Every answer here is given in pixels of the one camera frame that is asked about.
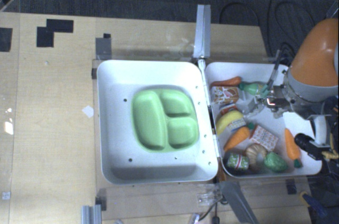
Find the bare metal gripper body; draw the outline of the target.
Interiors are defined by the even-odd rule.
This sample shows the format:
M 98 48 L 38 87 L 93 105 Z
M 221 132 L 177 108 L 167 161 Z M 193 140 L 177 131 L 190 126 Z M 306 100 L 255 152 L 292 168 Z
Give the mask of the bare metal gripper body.
M 294 103 L 295 97 L 287 85 L 272 86 L 264 100 L 264 105 L 271 110 L 275 118 L 282 117 L 284 112 L 292 112 Z

